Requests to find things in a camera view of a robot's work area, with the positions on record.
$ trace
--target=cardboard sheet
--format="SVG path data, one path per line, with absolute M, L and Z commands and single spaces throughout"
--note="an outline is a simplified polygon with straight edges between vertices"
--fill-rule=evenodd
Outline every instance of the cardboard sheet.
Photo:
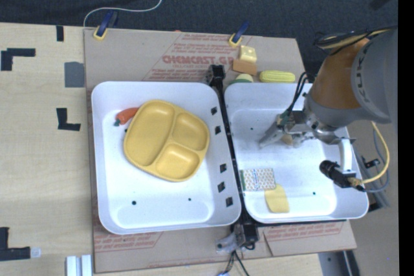
M 230 227 L 136 235 L 104 229 L 97 211 L 90 95 L 103 81 L 201 81 L 211 64 L 224 65 L 226 86 L 239 75 L 231 70 L 239 49 L 228 45 L 226 35 L 111 29 L 97 41 L 93 32 L 84 30 L 95 272 L 227 261 L 227 254 L 216 252 L 215 241 L 229 235 Z M 259 72 L 282 70 L 296 77 L 303 72 L 294 39 L 245 36 L 242 45 L 255 48 Z M 348 221 L 259 228 L 259 233 L 255 250 L 242 252 L 244 259 L 355 248 Z

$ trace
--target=blue clamp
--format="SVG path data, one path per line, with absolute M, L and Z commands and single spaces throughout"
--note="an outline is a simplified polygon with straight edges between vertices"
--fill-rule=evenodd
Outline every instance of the blue clamp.
M 98 41 L 105 38 L 108 28 L 114 28 L 118 22 L 118 12 L 114 10 L 108 10 L 105 17 L 102 20 L 101 25 L 96 28 L 93 37 Z
M 248 21 L 243 22 L 239 30 L 230 36 L 228 43 L 231 47 L 239 46 L 241 42 L 241 36 L 246 32 L 248 26 L 249 26 Z

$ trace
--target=white tray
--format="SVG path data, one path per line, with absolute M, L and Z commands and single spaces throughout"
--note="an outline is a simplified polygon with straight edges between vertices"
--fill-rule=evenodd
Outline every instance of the white tray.
M 201 118 L 210 130 L 206 156 L 189 180 L 168 182 L 124 156 L 129 122 L 116 114 L 149 100 L 174 103 Z M 219 100 L 202 83 L 104 82 L 92 93 L 98 210 L 102 225 L 116 234 L 224 226 L 241 212 Z
M 311 85 L 306 84 L 304 91 Z M 299 148 L 283 142 L 259 148 L 258 141 L 292 102 L 296 84 L 236 83 L 225 92 L 228 117 L 239 170 L 273 168 L 276 183 L 285 189 L 290 211 L 271 213 L 263 191 L 244 192 L 248 213 L 262 223 L 308 222 L 359 218 L 368 210 L 365 193 L 355 189 L 342 189 L 333 184 L 319 170 L 319 164 L 331 160 L 341 164 L 350 160 L 349 167 L 360 172 L 350 145 L 341 155 L 338 145 L 328 146 L 319 140 L 303 142 Z M 295 108 L 302 109 L 300 97 Z M 338 136 L 348 136 L 346 129 Z

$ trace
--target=wooden block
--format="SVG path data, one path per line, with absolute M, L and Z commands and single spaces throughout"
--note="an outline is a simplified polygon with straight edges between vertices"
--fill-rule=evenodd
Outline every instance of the wooden block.
M 233 70 L 236 72 L 243 72 L 245 74 L 256 75 L 257 66 L 255 63 L 249 63 L 240 59 L 233 60 Z

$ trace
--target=light wood surface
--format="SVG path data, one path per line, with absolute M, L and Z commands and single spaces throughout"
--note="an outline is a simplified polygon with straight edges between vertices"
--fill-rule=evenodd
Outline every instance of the light wood surface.
M 64 275 L 65 257 L 93 254 L 87 109 L 84 88 L 65 88 L 64 63 L 83 63 L 83 29 L 0 23 L 0 50 L 35 48 L 0 72 L 0 226 L 9 247 L 41 248 L 41 257 L 0 262 L 0 275 Z M 56 108 L 80 131 L 58 130 Z M 244 262 L 253 275 L 322 275 L 317 254 Z M 217 275 L 226 264 L 111 275 Z M 231 275 L 243 275 L 237 263 Z

